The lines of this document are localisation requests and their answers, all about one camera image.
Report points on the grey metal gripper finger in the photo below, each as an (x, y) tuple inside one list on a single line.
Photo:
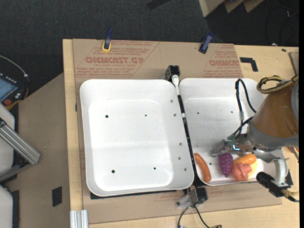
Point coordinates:
[(228, 142), (218, 150)]

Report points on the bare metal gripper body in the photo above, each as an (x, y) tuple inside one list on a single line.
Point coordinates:
[(244, 144)]

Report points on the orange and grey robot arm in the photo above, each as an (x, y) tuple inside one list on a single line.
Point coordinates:
[(275, 113)]

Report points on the purple grapes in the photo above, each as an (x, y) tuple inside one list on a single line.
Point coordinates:
[(225, 164)]

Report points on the white plastic tray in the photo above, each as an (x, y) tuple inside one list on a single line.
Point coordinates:
[(213, 125), (133, 136)]

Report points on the orange sausage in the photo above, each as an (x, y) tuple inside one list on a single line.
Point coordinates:
[(203, 167)]

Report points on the pale yellow toy food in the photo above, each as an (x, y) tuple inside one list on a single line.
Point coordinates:
[(254, 166)]

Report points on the pink toy meat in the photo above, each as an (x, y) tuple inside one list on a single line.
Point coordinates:
[(240, 172)]

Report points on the thin black and white rod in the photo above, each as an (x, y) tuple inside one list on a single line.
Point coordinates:
[(183, 113)]

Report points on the brown cardboard board red print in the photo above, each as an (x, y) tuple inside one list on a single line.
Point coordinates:
[(147, 60)]

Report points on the black cylinder on white bracket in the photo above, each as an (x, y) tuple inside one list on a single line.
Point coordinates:
[(273, 183)]

